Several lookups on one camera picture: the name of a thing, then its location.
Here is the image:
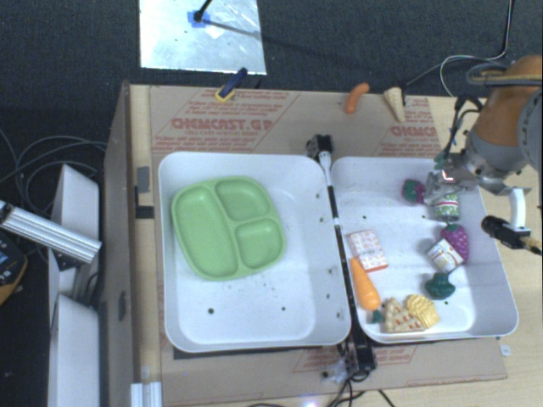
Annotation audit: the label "green divided plate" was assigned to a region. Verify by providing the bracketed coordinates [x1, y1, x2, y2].
[171, 176, 286, 282]

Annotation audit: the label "orange carrot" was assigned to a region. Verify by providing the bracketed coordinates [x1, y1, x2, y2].
[349, 257, 385, 324]

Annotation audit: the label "tan waffle slice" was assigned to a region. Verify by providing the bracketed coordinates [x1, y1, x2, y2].
[383, 297, 427, 334]

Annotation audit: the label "black cylinder on white bracket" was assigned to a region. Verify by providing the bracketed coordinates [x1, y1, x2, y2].
[480, 187, 534, 250]

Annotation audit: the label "green and white small can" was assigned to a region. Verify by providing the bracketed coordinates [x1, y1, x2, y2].
[434, 192, 462, 223]

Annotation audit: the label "orange sausage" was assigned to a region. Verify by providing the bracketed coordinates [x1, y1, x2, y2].
[344, 82, 371, 115]

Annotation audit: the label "green broccoli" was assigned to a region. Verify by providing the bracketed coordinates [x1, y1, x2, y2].
[424, 271, 457, 300]

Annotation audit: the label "orange and white carton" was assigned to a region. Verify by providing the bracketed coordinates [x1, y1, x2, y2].
[346, 228, 389, 273]

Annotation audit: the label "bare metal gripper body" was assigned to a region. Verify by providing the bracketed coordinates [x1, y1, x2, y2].
[442, 157, 512, 194]

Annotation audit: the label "brown cardboard board red print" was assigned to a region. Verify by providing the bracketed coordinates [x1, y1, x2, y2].
[148, 84, 509, 396]

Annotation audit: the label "purple grapes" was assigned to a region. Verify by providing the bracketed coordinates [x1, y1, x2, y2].
[401, 178, 427, 205]
[439, 222, 470, 265]

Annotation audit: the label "beige ice cream cone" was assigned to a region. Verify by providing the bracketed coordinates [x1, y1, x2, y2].
[383, 86, 407, 124]

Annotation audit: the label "white plastic tray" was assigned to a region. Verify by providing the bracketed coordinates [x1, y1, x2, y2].
[329, 155, 521, 345]
[157, 150, 353, 354]

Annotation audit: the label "thin black and white rod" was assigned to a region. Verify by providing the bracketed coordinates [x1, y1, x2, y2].
[318, 150, 367, 347]

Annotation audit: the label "white and orange small can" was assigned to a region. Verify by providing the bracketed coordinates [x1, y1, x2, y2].
[425, 237, 465, 275]

